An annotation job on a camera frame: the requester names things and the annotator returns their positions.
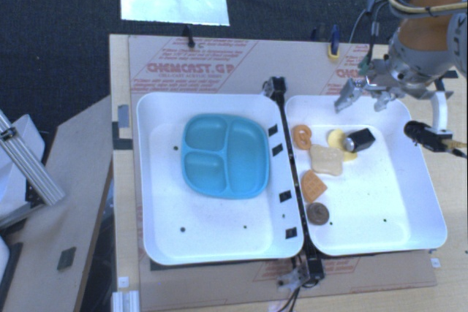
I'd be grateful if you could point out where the orange pretzel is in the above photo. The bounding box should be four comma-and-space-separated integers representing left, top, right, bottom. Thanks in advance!
292, 124, 313, 151

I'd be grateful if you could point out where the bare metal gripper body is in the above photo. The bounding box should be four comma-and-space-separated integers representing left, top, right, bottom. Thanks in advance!
360, 59, 442, 100

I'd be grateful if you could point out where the black cylinder on white bracket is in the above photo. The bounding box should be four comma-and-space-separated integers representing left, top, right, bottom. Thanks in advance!
403, 90, 455, 153

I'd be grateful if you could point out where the blue divided plate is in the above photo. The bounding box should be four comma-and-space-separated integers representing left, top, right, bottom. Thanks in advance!
181, 113, 271, 200

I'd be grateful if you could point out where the yellow banana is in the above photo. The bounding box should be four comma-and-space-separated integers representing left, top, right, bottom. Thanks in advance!
327, 129, 358, 163

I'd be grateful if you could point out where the black box with silver cap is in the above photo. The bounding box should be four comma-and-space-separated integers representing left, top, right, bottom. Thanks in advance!
344, 127, 377, 153

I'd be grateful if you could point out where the thin black rod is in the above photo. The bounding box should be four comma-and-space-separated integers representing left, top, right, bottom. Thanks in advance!
276, 93, 318, 260

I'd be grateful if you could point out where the brown round biscuit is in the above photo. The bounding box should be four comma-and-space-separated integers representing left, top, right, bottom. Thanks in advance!
306, 202, 331, 226

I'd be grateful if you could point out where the orange waffle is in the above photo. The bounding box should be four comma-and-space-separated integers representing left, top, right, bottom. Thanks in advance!
300, 170, 328, 204

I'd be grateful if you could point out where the white plastic tray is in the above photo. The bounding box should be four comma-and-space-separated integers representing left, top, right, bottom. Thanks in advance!
284, 95, 448, 257
136, 91, 306, 266

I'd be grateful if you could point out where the beige bread slice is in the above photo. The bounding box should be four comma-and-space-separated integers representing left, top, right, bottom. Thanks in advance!
309, 144, 345, 177

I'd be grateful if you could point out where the brown cardboard board red print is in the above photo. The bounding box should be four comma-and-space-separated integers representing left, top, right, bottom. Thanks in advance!
127, 34, 438, 308

